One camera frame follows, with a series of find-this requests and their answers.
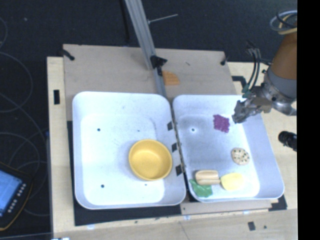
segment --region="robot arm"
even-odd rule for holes
[[[289,20],[293,18],[294,23],[291,24]],[[280,22],[279,27],[273,26],[275,21]],[[260,86],[255,86],[259,73],[260,52],[252,46],[249,47],[248,51],[255,61],[253,73],[256,71],[256,77],[252,88],[246,90],[243,95],[247,99],[242,102],[238,100],[235,106],[232,115],[235,123],[242,123],[248,117],[262,111],[269,113],[272,108],[288,116],[297,115],[297,110],[292,108],[292,103],[297,100],[297,11],[278,13],[270,21],[270,25],[272,29],[285,36]]]

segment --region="yellow bowl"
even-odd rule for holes
[[[170,151],[154,139],[137,141],[130,149],[129,164],[133,173],[147,181],[156,181],[168,176],[172,169]]]

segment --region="white tray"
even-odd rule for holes
[[[87,209],[173,206],[186,195],[169,102],[157,94],[81,92],[72,102],[75,197]],[[131,146],[163,143],[173,166],[161,180],[145,181],[130,169]]]
[[[173,101],[174,118],[180,141],[185,173],[191,194],[200,202],[277,199],[284,193],[284,183],[260,114],[246,122],[232,120],[239,95],[181,95]],[[229,132],[214,129],[214,115],[229,119]],[[251,161],[238,165],[232,160],[233,148],[245,149]],[[219,176],[241,173],[245,185],[227,191],[213,185],[213,194],[198,197],[190,183],[199,170],[217,170]]]

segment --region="metal bracket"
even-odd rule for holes
[[[167,59],[165,58],[160,58],[158,56],[151,56],[150,58],[150,61],[151,61],[151,64],[152,64],[152,67],[154,69],[156,69],[157,71],[157,74],[158,76],[161,76],[162,77],[162,66],[168,61]]]

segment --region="round cracker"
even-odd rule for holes
[[[250,162],[250,156],[247,151],[241,147],[235,147],[231,151],[232,160],[240,166],[245,166]]]

